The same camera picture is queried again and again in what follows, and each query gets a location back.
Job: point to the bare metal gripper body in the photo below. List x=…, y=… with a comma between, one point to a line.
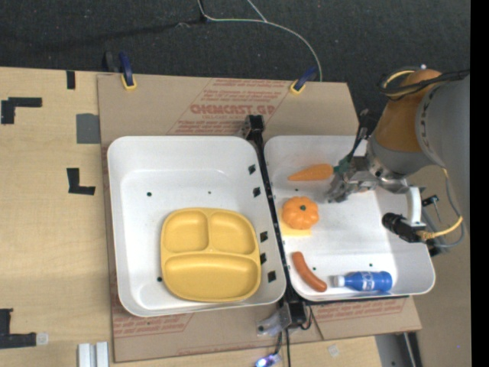
x=363, y=176

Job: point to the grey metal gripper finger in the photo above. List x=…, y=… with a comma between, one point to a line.
x=331, y=194
x=343, y=194

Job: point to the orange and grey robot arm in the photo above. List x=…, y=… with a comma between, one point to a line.
x=405, y=128

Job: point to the orange carrot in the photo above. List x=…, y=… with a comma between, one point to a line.
x=311, y=173

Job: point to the orange pumpkin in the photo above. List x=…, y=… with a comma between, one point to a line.
x=301, y=213

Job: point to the white plastic tray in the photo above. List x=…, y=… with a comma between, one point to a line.
x=183, y=182
x=351, y=235

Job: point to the orange-brown sausage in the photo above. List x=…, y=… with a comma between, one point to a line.
x=307, y=271

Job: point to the blue bottle with white cap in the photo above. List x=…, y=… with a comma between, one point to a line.
x=368, y=281

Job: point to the yellow divided plate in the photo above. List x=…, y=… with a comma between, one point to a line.
x=210, y=254

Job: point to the brown cardboard board, red print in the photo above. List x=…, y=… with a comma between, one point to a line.
x=153, y=105

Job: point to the black cylinder on white bracket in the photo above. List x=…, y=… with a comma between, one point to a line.
x=401, y=226

